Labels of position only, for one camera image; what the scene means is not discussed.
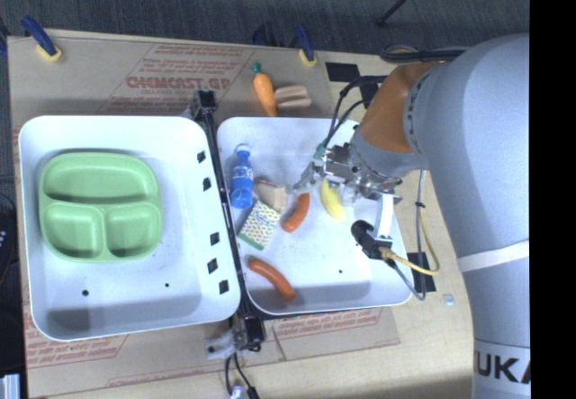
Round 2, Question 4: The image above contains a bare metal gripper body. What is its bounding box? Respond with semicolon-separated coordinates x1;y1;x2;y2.
311;142;404;204

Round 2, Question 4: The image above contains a yellow banana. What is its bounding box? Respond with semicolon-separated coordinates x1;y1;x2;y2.
319;178;349;223

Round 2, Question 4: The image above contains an orange toy sausage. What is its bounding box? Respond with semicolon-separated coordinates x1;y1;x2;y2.
247;256;297;304
281;192;312;234

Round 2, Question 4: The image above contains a tan toy bread slice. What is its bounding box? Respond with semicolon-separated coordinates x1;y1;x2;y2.
253;178;290;214

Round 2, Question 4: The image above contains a blue plastic bottle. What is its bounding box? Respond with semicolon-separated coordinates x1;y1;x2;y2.
229;143;256;211

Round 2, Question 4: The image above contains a yellow and green patterned packet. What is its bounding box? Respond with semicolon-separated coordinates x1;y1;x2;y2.
236;200;282;251

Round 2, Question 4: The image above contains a white plastic tray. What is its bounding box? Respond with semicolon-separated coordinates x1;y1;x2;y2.
17;114;242;342
215;116;416;317

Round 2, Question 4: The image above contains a beige toy bread bun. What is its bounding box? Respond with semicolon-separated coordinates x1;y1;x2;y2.
274;84;313;111

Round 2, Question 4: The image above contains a thin black rod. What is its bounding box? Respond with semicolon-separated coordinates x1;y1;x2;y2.
202;108;248;322

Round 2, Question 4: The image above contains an orange carrot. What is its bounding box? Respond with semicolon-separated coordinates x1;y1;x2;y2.
249;61;279;119

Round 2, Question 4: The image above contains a brown cardboard board red print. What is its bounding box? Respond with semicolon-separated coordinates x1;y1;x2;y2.
6;27;402;399

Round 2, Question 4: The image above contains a green divided plate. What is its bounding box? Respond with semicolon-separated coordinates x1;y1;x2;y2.
37;151;165;264

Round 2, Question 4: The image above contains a black cylinder on white bracket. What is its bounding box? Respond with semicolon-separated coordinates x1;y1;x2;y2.
350;193;404;261

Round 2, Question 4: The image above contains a black block with wires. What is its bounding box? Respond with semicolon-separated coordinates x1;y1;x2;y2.
204;314;267;360
190;89;218;120

